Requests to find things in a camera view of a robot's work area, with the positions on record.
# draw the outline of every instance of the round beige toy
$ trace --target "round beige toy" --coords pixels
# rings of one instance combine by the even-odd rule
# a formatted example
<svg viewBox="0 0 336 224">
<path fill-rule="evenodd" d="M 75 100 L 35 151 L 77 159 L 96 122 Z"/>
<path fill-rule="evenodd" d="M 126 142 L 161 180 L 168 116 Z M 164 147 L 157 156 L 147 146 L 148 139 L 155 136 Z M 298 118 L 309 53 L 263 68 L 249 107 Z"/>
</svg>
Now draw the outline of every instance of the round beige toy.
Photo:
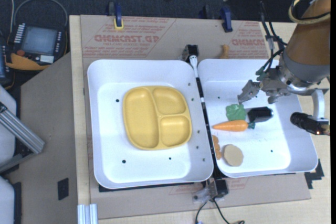
<svg viewBox="0 0 336 224">
<path fill-rule="evenodd" d="M 240 166 L 243 163 L 244 155 L 239 147 L 226 145 L 223 147 L 223 158 L 230 166 Z"/>
</svg>

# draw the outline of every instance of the white tray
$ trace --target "white tray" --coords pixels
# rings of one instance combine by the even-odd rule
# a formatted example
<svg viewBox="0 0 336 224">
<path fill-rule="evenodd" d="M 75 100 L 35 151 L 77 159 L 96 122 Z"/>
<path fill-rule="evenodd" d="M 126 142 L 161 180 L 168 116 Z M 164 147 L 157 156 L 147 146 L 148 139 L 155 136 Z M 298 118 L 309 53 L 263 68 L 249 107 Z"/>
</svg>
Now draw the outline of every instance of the white tray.
<svg viewBox="0 0 336 224">
<path fill-rule="evenodd" d="M 97 60 L 88 68 L 93 166 L 98 183 L 109 189 L 207 180 L 213 159 L 192 67 L 179 60 Z M 167 150 L 141 150 L 127 138 L 124 94 L 139 86 L 169 86 L 186 99 L 190 140 Z"/>
<path fill-rule="evenodd" d="M 255 72 L 265 60 L 206 59 L 199 63 L 198 73 L 202 83 L 210 126 L 228 121 L 226 107 L 237 104 L 237 96 L 249 79 L 256 81 Z M 311 135 L 290 122 L 293 112 L 302 112 L 299 100 L 292 94 L 268 104 L 267 96 L 260 91 L 257 98 L 243 103 L 244 108 L 267 106 L 274 116 L 256 123 L 255 129 L 244 132 L 218 131 L 221 148 L 228 144 L 239 147 L 244 155 L 240 166 L 229 166 L 221 158 L 218 168 L 228 177 L 307 172 L 318 163 Z"/>
</svg>

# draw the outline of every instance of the yellow divided plate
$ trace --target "yellow divided plate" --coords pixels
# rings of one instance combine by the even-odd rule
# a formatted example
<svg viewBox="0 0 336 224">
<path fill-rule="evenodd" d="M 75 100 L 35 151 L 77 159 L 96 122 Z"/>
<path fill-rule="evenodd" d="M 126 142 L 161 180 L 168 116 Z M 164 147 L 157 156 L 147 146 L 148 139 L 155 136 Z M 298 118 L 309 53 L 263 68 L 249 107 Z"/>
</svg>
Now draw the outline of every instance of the yellow divided plate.
<svg viewBox="0 0 336 224">
<path fill-rule="evenodd" d="M 130 142 L 143 150 L 162 150 L 186 143 L 192 134 L 188 105 L 172 87 L 143 86 L 123 99 L 123 118 Z"/>
</svg>

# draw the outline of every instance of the toy carrot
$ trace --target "toy carrot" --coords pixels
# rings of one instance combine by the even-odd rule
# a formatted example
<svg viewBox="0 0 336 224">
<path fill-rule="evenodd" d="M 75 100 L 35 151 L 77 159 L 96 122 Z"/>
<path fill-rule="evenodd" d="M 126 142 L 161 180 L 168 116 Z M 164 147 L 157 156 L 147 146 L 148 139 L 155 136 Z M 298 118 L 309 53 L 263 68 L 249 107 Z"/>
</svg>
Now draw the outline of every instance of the toy carrot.
<svg viewBox="0 0 336 224">
<path fill-rule="evenodd" d="M 231 132 L 242 132 L 245 131 L 247 128 L 254 129 L 254 126 L 251 126 L 248 122 L 244 120 L 226 121 L 213 126 L 213 129 Z"/>
</svg>

